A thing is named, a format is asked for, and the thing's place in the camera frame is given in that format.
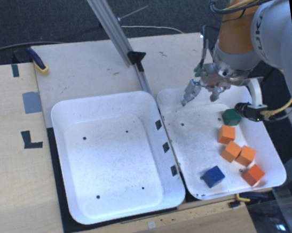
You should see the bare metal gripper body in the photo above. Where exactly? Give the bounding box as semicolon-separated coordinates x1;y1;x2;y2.
198;58;253;92

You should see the green cube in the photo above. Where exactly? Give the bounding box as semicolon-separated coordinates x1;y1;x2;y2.
220;107;244;128

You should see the orange cube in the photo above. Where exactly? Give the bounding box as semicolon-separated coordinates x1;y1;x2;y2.
218;139;244;164
215;123;238;146
240;163;268;188
233;143;259;169

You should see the white plastic tray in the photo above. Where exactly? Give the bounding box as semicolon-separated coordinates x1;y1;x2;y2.
155;73;289;205
49;84;189;229

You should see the blue cube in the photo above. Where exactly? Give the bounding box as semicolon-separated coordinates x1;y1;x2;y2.
201;164;227;190

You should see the black cylinder on white bracket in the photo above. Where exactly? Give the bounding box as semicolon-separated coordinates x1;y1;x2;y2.
230;76;271;126

